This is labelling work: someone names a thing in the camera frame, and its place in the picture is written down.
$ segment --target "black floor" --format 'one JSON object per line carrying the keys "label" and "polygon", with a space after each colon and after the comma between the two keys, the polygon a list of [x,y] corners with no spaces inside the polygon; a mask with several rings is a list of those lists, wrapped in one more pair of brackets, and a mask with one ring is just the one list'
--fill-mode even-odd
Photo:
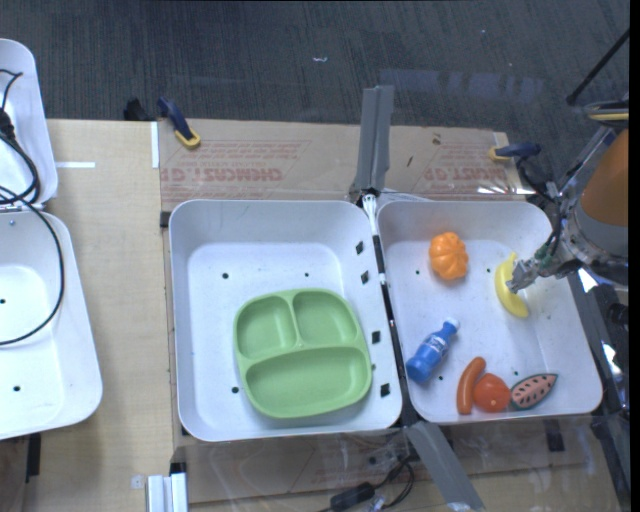
{"label": "black floor", "polygon": [[490,128],[562,175],[598,126],[581,106],[629,87],[630,0],[211,2],[0,0],[31,49],[49,118],[121,120],[160,96],[188,118],[359,124],[396,86],[393,124]]}

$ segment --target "red tomato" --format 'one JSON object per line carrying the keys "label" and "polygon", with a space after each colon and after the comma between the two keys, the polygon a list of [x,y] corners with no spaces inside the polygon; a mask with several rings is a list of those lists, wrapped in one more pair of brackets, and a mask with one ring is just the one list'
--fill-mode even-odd
{"label": "red tomato", "polygon": [[483,411],[504,411],[510,401],[509,386],[493,373],[485,373],[473,386],[473,404]]}

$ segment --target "toy tomato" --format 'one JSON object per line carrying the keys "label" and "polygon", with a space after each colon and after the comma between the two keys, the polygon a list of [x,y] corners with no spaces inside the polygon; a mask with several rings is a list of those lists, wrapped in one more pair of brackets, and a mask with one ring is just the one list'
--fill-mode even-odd
{"label": "toy tomato", "polygon": [[511,401],[511,390],[493,373],[485,373],[473,386],[473,405],[486,412],[504,411]]}
{"label": "toy tomato", "polygon": [[467,273],[469,255],[456,233],[447,231],[431,239],[431,267],[443,279],[457,279]]}

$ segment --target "toy food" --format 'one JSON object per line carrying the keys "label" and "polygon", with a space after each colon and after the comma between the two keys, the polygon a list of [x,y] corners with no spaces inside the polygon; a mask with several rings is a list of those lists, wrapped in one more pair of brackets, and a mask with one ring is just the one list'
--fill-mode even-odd
{"label": "toy food", "polygon": [[511,388],[511,405],[519,410],[538,405],[549,395],[557,378],[555,373],[539,373],[522,379]]}
{"label": "toy food", "polygon": [[507,287],[507,281],[513,277],[513,263],[516,260],[516,253],[512,252],[508,259],[500,263],[495,273],[496,294],[505,309],[512,315],[526,318],[529,316],[529,309],[522,298],[513,293]]}
{"label": "toy food", "polygon": [[467,273],[467,248],[452,231],[441,233],[431,239],[429,257],[431,267],[442,279],[458,279]]}
{"label": "toy food", "polygon": [[486,412],[504,411],[511,402],[511,390],[493,373],[485,373],[473,386],[473,405]]}
{"label": "toy food", "polygon": [[480,374],[487,366],[487,362],[483,357],[474,357],[462,372],[458,381],[458,393],[456,397],[456,405],[458,413],[471,414],[473,405],[473,386],[478,380]]}

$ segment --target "sausage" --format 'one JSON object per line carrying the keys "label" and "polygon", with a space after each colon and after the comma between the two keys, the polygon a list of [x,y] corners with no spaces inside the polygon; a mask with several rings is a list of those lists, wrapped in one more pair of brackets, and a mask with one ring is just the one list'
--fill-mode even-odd
{"label": "sausage", "polygon": [[473,385],[484,371],[487,362],[483,357],[474,357],[462,372],[458,381],[456,405],[460,414],[471,414],[473,405]]}

